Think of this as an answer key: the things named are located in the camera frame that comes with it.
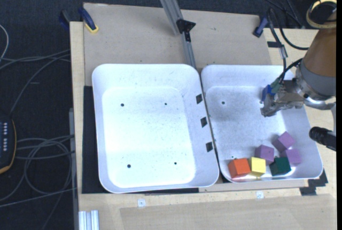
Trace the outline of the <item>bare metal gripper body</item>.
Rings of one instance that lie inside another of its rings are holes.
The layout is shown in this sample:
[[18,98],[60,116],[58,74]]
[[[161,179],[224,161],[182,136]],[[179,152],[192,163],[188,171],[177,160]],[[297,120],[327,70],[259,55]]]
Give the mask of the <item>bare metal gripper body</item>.
[[282,80],[273,87],[273,102],[284,103],[284,109],[301,108],[308,97],[298,78]]

